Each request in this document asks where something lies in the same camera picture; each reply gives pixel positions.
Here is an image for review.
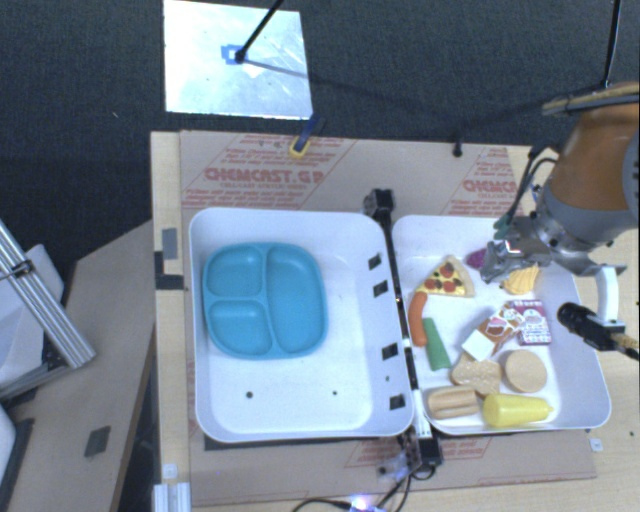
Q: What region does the white plastic tray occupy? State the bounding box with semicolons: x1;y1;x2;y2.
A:
188;206;417;444
391;214;613;435

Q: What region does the toy pizza slice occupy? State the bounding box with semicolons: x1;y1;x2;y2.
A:
414;254;476;299

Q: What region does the green toy stick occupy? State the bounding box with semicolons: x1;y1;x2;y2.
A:
421;316;452;373

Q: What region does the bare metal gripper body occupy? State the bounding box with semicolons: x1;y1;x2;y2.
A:
495;223;576;271

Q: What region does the pink and white carton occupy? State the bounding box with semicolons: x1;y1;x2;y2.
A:
508;298;553;347

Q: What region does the blue divided plate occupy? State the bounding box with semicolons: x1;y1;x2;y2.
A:
201;242;330;359

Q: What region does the thin black and white rod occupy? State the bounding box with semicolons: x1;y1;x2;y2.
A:
374;209;432;444

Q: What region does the orange and white carton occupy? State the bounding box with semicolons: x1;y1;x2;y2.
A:
460;306;524;362

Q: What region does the toy hot dog bun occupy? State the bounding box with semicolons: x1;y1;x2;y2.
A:
425;384;481;421

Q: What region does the orange toy sausage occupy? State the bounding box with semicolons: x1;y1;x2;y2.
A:
407;291;430;348

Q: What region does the yellow plastic bottle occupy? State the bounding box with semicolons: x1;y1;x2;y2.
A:
481;392;556;429

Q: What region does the yellow toy banana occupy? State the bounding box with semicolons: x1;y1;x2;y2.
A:
500;263;542;297

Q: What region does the round tan biscuit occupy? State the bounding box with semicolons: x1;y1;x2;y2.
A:
501;348;549;394

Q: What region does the toy bread slice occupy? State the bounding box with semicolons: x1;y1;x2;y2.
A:
449;351;503;398

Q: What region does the brown cardboard board red print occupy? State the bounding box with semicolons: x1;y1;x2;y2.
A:
177;130;599;495

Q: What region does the black cylinder on white bracket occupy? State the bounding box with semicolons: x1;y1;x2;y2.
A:
556;264;629;351

